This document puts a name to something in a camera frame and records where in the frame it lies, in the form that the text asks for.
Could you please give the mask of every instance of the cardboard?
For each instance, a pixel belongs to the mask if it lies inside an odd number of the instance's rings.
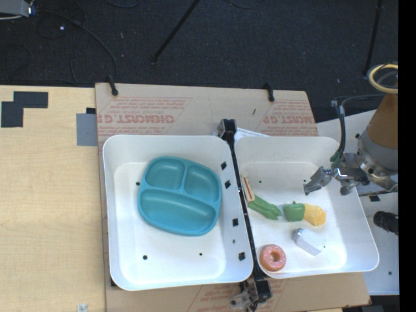
[[[101,211],[107,311],[235,311],[229,299],[240,292],[238,283],[123,291],[112,285],[109,272],[107,208],[102,146],[116,134],[212,135],[221,119],[266,135],[317,136],[317,127],[303,91],[145,84],[96,84],[97,137],[101,179]],[[295,312],[370,304],[361,273],[268,279],[272,298],[256,311]]]

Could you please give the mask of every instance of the donut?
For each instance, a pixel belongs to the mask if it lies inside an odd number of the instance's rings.
[[[286,254],[274,244],[266,245],[260,252],[260,265],[269,272],[277,272],[286,265]]]

